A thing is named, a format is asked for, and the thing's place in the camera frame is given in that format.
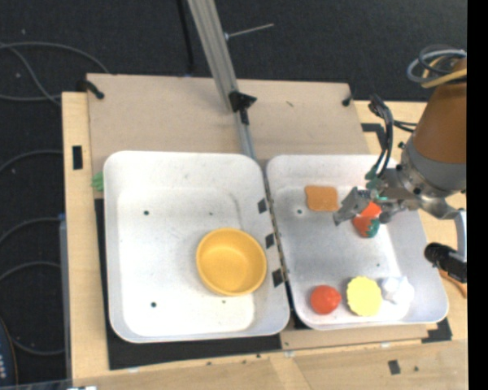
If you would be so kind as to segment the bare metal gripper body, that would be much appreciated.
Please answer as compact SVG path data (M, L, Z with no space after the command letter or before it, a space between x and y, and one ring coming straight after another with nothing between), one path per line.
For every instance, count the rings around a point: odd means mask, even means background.
M370 197L381 208L397 206L399 212L429 211L430 203L425 196L429 186L414 165L396 165L386 168L383 172L377 172L377 169L372 167L365 179Z

